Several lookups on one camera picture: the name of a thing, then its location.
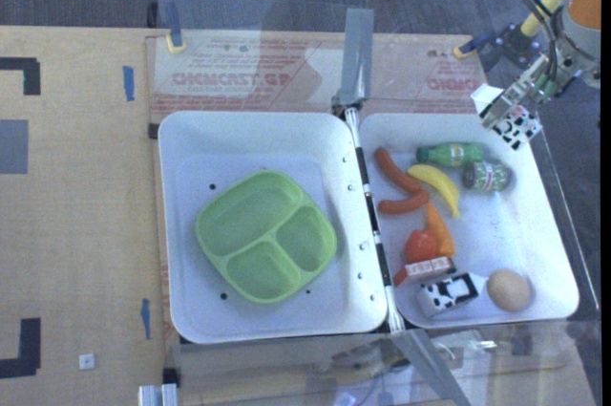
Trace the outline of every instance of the toy hot dog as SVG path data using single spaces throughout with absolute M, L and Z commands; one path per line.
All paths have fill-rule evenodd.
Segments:
M 384 148 L 378 148 L 373 155 L 384 174 L 394 183 L 408 192 L 417 192 L 422 188 L 420 181 L 405 173 L 394 164 L 389 152 Z
M 420 189 L 415 194 L 402 201 L 391 201 L 384 199 L 378 204 L 378 211 L 382 214 L 405 214 L 416 210 L 418 207 L 422 207 L 429 201 L 429 192 Z

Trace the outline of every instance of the toy bottle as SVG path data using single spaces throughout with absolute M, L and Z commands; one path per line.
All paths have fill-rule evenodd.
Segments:
M 420 147 L 416 150 L 416 158 L 419 163 L 433 161 L 441 166 L 462 166 L 469 161 L 482 161 L 484 150 L 477 143 L 449 142 Z

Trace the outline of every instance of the toy carrot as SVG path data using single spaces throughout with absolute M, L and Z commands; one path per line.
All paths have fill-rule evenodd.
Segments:
M 443 218 L 431 201 L 425 204 L 425 209 L 427 212 L 427 229 L 439 243 L 438 255 L 441 257 L 453 256 L 456 253 L 456 247 L 454 246 L 452 234 L 450 234 L 450 230 L 443 221 Z

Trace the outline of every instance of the blue tape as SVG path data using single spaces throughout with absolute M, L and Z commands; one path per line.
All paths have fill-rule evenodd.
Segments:
M 125 96 L 128 102 L 136 100 L 134 98 L 134 90 L 136 88 L 134 84 L 134 69 L 131 66 L 123 67 L 123 88 L 125 89 Z
M 146 332 L 146 339 L 151 339 L 151 311 L 149 309 L 149 300 L 142 299 L 142 307 L 140 308 L 140 316 L 142 316 L 142 324 Z

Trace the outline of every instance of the toy tomato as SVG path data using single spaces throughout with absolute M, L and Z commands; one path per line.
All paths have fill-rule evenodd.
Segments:
M 405 259 L 408 264 L 424 262 L 437 257 L 439 243 L 428 229 L 415 229 L 405 243 Z

